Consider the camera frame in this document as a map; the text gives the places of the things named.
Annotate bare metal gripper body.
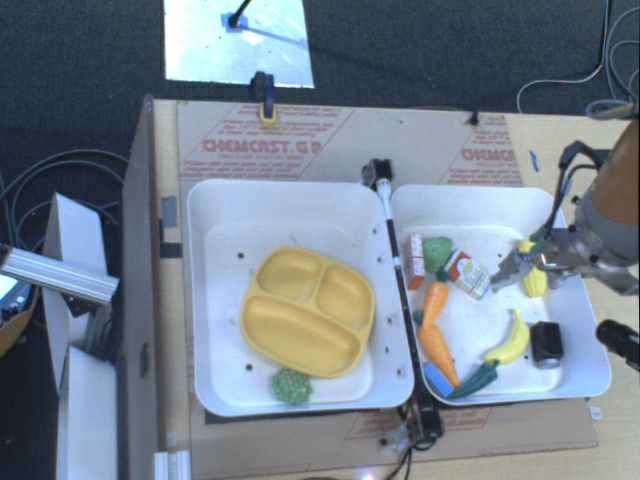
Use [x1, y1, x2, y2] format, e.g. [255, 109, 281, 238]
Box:
[540, 226, 640, 297]

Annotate yellow toy vegetable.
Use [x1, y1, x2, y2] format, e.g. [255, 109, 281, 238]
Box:
[517, 228, 550, 299]

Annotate white and red carton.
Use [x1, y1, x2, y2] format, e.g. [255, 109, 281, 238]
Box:
[444, 248, 492, 301]

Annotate white plastic tray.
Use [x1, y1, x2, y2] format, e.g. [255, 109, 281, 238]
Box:
[186, 178, 417, 417]
[389, 183, 613, 407]

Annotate black can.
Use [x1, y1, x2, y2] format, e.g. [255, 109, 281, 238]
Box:
[529, 320, 566, 371]

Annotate yellow banana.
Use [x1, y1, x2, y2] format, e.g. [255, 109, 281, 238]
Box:
[482, 308, 532, 367]

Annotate orange carrot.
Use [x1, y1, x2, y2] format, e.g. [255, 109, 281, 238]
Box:
[412, 269, 451, 330]
[412, 310, 461, 389]

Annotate thin black and white rod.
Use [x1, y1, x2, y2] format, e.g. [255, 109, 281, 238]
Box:
[375, 177, 434, 439]

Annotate green chili pepper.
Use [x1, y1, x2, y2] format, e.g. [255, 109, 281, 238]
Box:
[446, 359, 501, 401]

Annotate blue cube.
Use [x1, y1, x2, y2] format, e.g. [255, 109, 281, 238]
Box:
[422, 362, 456, 399]

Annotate yellow divided plate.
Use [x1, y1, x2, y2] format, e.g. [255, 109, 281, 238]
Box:
[239, 245, 378, 381]

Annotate brown cardboard board red print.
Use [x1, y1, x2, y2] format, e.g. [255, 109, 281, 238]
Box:
[176, 99, 600, 480]

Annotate green grapes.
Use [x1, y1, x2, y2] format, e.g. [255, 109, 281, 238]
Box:
[270, 367, 315, 407]

